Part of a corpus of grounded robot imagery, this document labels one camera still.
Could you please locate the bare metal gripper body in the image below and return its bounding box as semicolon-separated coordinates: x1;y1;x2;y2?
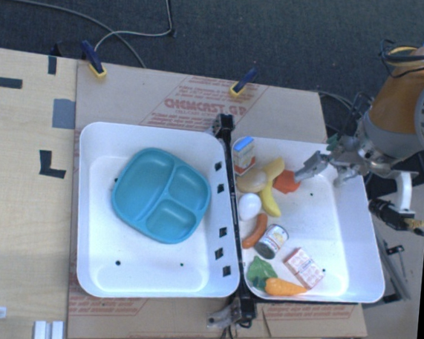
324;133;395;180

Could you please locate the orange polygon block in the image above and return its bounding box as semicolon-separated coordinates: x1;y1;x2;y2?
271;168;303;197

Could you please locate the white plastic tray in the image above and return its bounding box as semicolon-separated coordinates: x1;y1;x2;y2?
64;119;255;311
216;134;399;312

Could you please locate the yellow banana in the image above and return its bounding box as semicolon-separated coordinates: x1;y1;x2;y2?
255;154;288;219

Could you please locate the tan bread roll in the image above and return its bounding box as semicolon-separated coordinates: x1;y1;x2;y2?
235;165;270;196

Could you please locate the blue and white carton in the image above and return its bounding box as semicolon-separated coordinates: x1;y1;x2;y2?
229;134;258;178

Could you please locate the white egg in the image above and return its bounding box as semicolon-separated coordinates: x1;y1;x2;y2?
236;191;264;223

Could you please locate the orange sausage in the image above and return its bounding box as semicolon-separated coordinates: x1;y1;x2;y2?
240;211;270;251

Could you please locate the small labelled can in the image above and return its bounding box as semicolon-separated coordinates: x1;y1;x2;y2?
252;222;290;262

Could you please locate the thin black rod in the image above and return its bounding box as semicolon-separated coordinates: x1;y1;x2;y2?
208;136;264;300

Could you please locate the pink and white carton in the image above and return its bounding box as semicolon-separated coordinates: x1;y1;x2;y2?
281;245;328;291

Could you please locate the orange carrot with green leaves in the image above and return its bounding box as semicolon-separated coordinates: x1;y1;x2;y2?
244;254;311;300

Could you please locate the brown cardboard board red print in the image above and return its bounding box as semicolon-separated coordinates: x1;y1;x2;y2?
50;58;392;339

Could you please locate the blue divided plate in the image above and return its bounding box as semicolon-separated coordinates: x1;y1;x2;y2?
106;143;216;249

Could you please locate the black cylinder on white bracket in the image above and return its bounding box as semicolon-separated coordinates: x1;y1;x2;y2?
365;168;421;233

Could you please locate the black block with thin wires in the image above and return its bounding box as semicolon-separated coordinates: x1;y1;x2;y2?
210;111;238;142
232;292;260;329

